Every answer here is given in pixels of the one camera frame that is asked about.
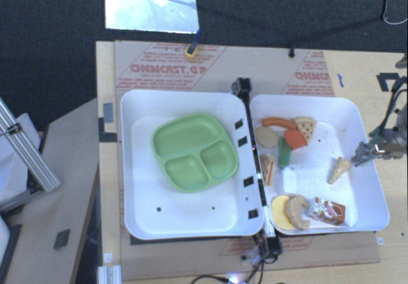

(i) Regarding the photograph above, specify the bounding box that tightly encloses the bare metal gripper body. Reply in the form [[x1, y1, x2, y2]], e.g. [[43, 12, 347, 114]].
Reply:
[[375, 110, 408, 161]]

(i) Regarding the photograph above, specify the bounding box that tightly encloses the beige ice cream cone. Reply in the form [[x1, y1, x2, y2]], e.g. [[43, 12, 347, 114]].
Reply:
[[328, 156, 353, 185]]

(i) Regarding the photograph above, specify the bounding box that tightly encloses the white plastic tray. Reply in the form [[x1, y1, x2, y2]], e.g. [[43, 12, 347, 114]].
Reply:
[[249, 94, 391, 235], [119, 89, 266, 241]]

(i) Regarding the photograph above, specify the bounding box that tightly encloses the pizza slice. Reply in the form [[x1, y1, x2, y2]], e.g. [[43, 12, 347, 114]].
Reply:
[[293, 116, 317, 146]]

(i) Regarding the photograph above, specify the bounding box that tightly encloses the brown and white milk carton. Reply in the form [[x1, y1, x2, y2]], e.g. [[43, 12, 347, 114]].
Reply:
[[307, 197, 347, 227]]

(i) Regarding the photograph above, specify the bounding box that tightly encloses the orange carrot piece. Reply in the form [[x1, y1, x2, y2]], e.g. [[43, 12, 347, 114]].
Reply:
[[283, 129, 308, 151]]

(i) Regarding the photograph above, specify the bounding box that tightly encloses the green pea pod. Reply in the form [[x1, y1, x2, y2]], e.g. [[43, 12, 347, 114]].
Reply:
[[277, 136, 292, 169]]

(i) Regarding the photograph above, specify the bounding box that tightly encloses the beige croissant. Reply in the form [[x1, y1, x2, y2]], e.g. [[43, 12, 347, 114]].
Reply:
[[284, 194, 311, 230]]

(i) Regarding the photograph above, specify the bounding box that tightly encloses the orange sausage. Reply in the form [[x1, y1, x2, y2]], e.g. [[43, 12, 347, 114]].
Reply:
[[261, 117, 298, 131]]

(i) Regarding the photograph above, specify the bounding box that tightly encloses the round beige biscuit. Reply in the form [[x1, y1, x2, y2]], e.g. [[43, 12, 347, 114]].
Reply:
[[254, 125, 279, 149]]

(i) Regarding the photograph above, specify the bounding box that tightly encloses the yellow round cheese slice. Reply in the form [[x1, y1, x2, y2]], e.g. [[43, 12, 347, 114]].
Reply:
[[270, 194, 295, 231]]

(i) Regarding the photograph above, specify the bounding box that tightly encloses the thin black and white rod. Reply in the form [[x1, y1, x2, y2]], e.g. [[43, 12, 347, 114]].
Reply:
[[242, 92, 272, 239]]

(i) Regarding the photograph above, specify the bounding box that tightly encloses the green divided plate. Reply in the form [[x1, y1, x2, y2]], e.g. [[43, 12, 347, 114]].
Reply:
[[150, 112, 240, 194]]

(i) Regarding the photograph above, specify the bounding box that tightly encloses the brown cardboard board red print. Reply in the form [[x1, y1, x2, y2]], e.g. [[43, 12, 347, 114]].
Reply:
[[113, 40, 382, 281]]

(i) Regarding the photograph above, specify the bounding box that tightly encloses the black block with thin wires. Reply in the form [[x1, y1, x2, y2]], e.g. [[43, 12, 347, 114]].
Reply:
[[254, 234, 284, 262], [231, 77, 253, 97]]

